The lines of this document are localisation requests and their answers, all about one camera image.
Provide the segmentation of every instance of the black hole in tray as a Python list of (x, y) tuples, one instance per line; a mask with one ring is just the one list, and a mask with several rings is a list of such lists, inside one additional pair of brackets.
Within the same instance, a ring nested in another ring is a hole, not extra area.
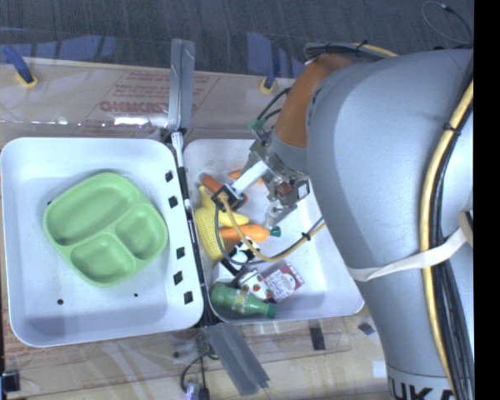
[(178, 285), (183, 280), (183, 274), (181, 271), (178, 271), (172, 278), (174, 278), (174, 284)]
[(185, 303), (191, 303), (193, 301), (193, 292), (191, 292), (191, 291), (185, 292), (183, 294), (183, 301)]

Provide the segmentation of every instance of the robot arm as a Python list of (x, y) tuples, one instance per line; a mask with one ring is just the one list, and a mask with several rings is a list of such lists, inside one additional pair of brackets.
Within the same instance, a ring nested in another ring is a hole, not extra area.
[[(381, 268), (444, 243), (458, 215), (473, 208), (472, 99), (459, 125), (448, 125), (472, 84), (472, 50), (377, 59), (315, 57), (288, 92), (274, 129), (254, 126), (257, 140), (242, 176), (225, 186), (236, 198), (263, 179), (271, 201), (265, 228), (296, 208), (311, 186), (337, 249), (356, 269)], [(427, 172), (445, 127), (453, 129), (452, 147), (427, 200)], [(423, 207), (431, 209), (427, 216)], [(444, 264), (357, 286), (382, 340), (390, 398), (473, 398), (470, 246)], [(459, 315), (443, 315), (445, 301)], [(457, 329), (448, 326), (452, 318)]]

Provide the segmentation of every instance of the divided green plate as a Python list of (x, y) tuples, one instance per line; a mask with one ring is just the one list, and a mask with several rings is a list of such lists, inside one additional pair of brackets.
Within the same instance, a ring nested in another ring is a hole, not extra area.
[(48, 205), (44, 231), (87, 282), (114, 286), (150, 263), (168, 243), (163, 217), (128, 179), (99, 173)]

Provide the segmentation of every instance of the toy bottle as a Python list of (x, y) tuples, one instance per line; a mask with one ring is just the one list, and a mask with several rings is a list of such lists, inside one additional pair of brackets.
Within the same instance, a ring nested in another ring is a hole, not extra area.
[(213, 285), (211, 302), (215, 307), (231, 309), (239, 314), (265, 314), (268, 318), (276, 316), (276, 304), (261, 302), (254, 294), (223, 283)]

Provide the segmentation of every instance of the white plastic tray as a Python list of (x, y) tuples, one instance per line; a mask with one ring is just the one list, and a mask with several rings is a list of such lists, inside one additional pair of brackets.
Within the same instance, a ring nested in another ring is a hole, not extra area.
[[(150, 139), (24, 137), (2, 150), (0, 169), (9, 312), (21, 341), (35, 347), (85, 343), (190, 328), (200, 319), (203, 296), (167, 147)], [(169, 231), (162, 255), (114, 287), (83, 281), (43, 231), (48, 202), (101, 171), (133, 181)], [(178, 205), (171, 207), (170, 197)]]
[[(187, 180), (192, 204), (201, 202), (197, 185), (203, 173), (213, 175), (220, 183), (232, 181), (231, 171), (239, 170), (248, 160), (249, 148), (253, 140), (246, 139), (197, 139), (190, 142), (184, 152)], [(247, 191), (248, 201), (237, 211), (247, 215), (252, 223), (263, 223), (265, 211), (270, 204), (268, 191), (264, 185), (256, 183)], [(261, 252), (273, 256), (295, 243), (302, 232), (306, 232), (321, 216), (317, 201), (310, 193), (299, 204), (297, 210), (288, 215), (278, 225), (281, 237), (269, 237), (260, 244)], [(209, 259), (201, 248), (206, 284), (210, 288), (215, 262)], [(277, 305), (273, 321), (306, 320), (352, 315), (363, 306), (363, 298), (358, 287), (345, 267), (327, 228), (320, 231), (310, 242), (305, 242), (293, 254), (282, 260), (291, 263), (305, 284), (295, 293)], [(257, 268), (266, 273), (276, 263), (262, 263)], [(271, 320), (262, 316), (234, 317), (222, 310), (217, 315), (230, 323), (261, 323)]]

